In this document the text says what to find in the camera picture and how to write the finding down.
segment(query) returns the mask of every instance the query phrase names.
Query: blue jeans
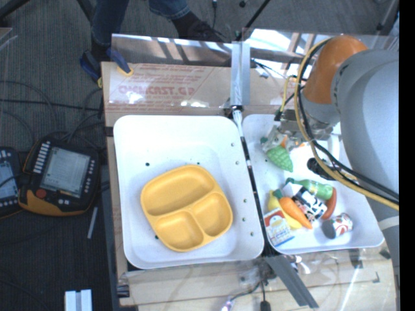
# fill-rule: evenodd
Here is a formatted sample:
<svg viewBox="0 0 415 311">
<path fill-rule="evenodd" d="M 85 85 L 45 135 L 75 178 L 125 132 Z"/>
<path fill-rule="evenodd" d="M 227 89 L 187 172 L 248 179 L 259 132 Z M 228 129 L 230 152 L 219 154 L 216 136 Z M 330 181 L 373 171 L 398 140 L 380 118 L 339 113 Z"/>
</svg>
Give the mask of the blue jeans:
<svg viewBox="0 0 415 311">
<path fill-rule="evenodd" d="M 123 24 L 129 0 L 96 0 L 97 5 L 92 19 L 91 36 L 102 46 L 111 45 L 113 33 L 119 33 Z M 151 12 L 178 19 L 190 12 L 186 0 L 148 0 Z"/>
</svg>

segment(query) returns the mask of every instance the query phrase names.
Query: red button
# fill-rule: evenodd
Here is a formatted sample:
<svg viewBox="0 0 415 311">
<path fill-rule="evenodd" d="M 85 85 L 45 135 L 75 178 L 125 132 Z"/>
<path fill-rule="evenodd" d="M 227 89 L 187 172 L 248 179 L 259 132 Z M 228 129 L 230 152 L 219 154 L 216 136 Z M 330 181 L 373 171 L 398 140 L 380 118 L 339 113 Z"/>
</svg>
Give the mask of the red button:
<svg viewBox="0 0 415 311">
<path fill-rule="evenodd" d="M 44 199 L 44 197 L 46 197 L 46 190 L 45 189 L 36 190 L 36 197 L 40 199 Z"/>
</svg>

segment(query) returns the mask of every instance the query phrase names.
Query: green bottle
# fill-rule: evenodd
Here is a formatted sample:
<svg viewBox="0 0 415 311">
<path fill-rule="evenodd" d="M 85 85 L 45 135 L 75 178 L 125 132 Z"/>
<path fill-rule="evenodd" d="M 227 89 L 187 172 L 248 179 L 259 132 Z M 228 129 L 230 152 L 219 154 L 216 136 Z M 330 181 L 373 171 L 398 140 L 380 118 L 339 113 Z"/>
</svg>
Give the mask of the green bottle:
<svg viewBox="0 0 415 311">
<path fill-rule="evenodd" d="M 288 182 L 302 185 L 312 195 L 322 200 L 330 199 L 331 195 L 333 194 L 333 187 L 330 184 L 323 184 L 317 181 L 313 181 L 311 179 L 302 179 L 302 180 L 297 181 L 293 178 L 287 178 L 287 180 L 285 181 L 285 184 L 287 184 Z"/>
</svg>

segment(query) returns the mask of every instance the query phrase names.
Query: black pole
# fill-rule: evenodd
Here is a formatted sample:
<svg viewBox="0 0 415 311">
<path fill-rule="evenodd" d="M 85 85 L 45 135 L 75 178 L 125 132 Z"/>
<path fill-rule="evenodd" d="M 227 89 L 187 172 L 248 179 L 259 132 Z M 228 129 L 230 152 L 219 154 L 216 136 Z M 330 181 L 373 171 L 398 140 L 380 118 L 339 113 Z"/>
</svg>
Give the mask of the black pole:
<svg viewBox="0 0 415 311">
<path fill-rule="evenodd" d="M 263 4 L 258 8 L 257 12 L 252 16 L 252 18 L 249 20 L 249 22 L 245 25 L 245 28 L 249 29 L 252 23 L 257 19 L 257 17 L 260 15 L 260 13 L 264 10 L 264 8 L 268 5 L 270 0 L 265 0 Z M 236 37 L 236 41 L 241 40 L 242 38 L 242 32 Z"/>
</svg>

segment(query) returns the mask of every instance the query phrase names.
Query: yellow plate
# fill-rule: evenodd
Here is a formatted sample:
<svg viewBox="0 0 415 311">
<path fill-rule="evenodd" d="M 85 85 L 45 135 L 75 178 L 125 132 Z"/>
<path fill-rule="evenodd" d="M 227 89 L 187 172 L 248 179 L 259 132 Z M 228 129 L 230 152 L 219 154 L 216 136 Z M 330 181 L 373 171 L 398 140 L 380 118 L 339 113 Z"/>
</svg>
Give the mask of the yellow plate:
<svg viewBox="0 0 415 311">
<path fill-rule="evenodd" d="M 157 237 L 170 249 L 190 251 L 223 235 L 232 209 L 215 178 L 198 165 L 185 165 L 149 181 L 141 206 Z"/>
</svg>

